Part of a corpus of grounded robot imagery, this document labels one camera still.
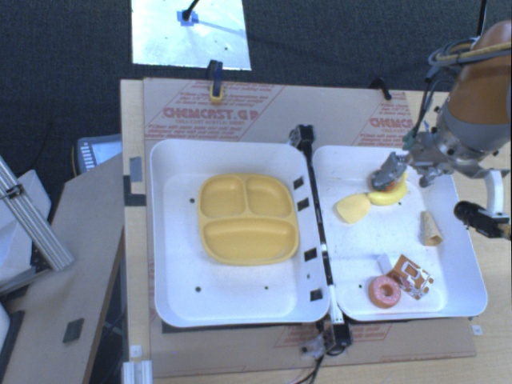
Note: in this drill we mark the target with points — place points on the black cylinder on white bracket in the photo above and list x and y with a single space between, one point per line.
476 214

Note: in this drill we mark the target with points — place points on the orange and white carton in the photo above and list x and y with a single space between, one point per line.
412 276

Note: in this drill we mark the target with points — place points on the brown cardboard board red print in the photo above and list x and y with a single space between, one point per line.
328 110

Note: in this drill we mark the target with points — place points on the tan ice cream cone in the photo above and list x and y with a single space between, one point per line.
429 230

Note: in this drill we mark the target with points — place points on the pink doughnut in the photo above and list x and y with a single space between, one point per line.
377 294

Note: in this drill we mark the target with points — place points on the thin black and white rod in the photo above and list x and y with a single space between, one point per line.
318 222

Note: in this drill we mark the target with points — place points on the white plastic tray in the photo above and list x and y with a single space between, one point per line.
240 294
400 238

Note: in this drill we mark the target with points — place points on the small white block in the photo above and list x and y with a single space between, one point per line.
384 263

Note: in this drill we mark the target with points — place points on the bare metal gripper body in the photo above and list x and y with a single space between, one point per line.
434 154

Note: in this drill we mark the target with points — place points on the yellow divided plate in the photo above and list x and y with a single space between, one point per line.
248 234

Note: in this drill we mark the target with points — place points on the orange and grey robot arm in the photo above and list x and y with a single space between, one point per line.
476 94

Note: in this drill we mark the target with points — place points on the yellow banana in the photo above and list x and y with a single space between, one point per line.
386 198

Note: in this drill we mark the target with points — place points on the pale yellow crisp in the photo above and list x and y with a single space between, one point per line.
352 210

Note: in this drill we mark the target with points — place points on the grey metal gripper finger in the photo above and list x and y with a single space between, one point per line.
390 170
429 177

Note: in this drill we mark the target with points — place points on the small orange toy food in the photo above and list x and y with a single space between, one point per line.
394 185

